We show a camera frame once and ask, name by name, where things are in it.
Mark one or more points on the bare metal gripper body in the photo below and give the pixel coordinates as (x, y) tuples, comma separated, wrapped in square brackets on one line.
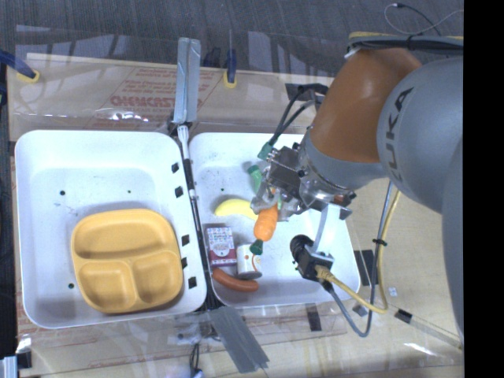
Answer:
[(284, 171)]

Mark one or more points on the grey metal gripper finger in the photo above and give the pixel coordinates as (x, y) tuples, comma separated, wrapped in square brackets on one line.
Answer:
[(287, 210), (260, 202)]

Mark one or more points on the orange carrot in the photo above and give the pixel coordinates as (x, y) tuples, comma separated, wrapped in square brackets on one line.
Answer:
[(266, 223)]

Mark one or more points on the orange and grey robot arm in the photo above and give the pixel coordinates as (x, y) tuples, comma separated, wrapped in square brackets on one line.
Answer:
[(417, 132)]

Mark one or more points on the yellow banana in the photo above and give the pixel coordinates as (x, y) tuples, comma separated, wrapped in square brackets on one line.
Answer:
[(232, 209)]

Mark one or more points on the red and white carton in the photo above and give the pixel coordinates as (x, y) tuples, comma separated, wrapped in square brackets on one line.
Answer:
[(221, 246)]

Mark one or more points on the white can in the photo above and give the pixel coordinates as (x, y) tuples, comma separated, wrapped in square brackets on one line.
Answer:
[(247, 261)]

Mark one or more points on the white plastic tray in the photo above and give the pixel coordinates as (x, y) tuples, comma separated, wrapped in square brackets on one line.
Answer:
[(283, 278), (55, 164)]

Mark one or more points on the thin black and white rod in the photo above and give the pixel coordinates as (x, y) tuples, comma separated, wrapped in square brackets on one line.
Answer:
[(191, 189)]

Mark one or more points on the red-brown sausage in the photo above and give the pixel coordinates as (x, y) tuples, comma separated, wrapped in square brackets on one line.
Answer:
[(234, 282)]

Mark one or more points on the yellow divided plate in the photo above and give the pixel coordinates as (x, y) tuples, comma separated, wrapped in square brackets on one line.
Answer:
[(126, 260)]

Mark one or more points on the brown cardboard board red print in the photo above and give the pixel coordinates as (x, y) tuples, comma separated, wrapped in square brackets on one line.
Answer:
[(118, 93)]

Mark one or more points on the black cylinder on white bracket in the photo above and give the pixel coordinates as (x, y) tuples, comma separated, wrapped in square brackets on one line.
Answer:
[(306, 259)]

